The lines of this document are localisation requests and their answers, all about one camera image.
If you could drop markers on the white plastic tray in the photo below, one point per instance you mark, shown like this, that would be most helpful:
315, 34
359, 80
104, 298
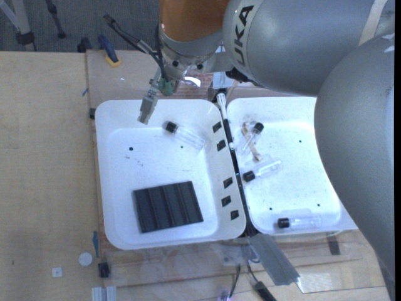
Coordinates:
163, 165
291, 180

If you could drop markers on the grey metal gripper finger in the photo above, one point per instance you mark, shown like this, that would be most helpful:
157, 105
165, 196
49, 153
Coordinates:
147, 108

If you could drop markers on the thin black and white rod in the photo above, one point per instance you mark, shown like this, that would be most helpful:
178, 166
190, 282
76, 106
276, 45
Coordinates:
231, 140

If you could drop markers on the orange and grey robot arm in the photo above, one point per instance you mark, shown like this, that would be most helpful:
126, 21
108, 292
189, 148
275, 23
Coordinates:
282, 36

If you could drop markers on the black ribbed flat rack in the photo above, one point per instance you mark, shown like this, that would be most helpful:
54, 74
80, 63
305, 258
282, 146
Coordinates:
167, 206

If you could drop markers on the beige wooden stick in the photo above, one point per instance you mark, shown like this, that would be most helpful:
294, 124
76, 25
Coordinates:
255, 152

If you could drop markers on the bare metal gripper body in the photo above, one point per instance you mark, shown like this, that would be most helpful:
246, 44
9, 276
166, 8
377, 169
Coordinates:
185, 66

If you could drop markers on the clear bottle with black cap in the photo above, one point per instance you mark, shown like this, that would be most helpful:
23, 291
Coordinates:
250, 140
188, 136
263, 169
299, 222

